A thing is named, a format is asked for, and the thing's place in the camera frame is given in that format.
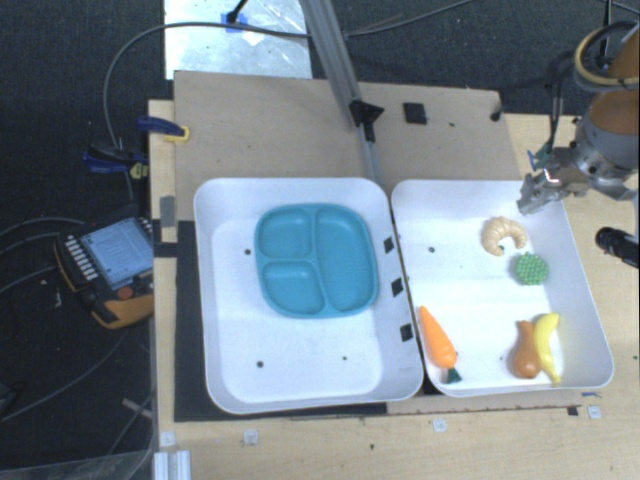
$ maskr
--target blue plate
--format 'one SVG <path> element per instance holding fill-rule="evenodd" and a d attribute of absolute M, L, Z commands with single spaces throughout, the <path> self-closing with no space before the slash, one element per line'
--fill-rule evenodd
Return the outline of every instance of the blue plate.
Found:
<path fill-rule="evenodd" d="M 343 206 L 290 205 L 265 213 L 255 251 L 262 294 L 283 315 L 353 315 L 378 295 L 369 231 Z"/>

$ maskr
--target multimeter screen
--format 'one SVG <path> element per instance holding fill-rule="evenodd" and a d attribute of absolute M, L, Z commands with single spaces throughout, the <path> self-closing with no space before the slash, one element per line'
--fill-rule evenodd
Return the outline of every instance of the multimeter screen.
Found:
<path fill-rule="evenodd" d="M 153 266 L 151 243 L 134 218 L 86 234 L 80 241 L 112 290 L 128 284 L 133 276 Z"/>

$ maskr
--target orange carrot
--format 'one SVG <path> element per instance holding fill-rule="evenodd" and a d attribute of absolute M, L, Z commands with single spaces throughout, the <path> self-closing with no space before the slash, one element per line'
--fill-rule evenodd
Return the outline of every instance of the orange carrot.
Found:
<path fill-rule="evenodd" d="M 447 384 L 462 380 L 454 368 L 458 354 L 456 354 L 451 340 L 424 306 L 420 306 L 420 322 L 422 323 L 422 334 L 429 345 L 431 359 L 436 366 L 448 370 Z"/>

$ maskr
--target orange and black device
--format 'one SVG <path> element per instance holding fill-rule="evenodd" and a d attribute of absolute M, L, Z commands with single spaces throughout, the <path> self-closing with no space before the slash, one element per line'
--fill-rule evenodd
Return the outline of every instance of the orange and black device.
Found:
<path fill-rule="evenodd" d="M 67 284 L 108 329 L 153 313 L 151 223 L 136 205 L 61 233 L 54 253 Z"/>

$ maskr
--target carrot top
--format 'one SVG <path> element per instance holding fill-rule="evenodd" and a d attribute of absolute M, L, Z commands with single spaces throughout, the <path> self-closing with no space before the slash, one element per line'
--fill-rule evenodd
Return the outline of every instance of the carrot top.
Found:
<path fill-rule="evenodd" d="M 440 324 L 424 306 L 420 306 L 420 322 L 433 362 L 440 368 L 453 368 L 458 359 L 456 350 Z"/>

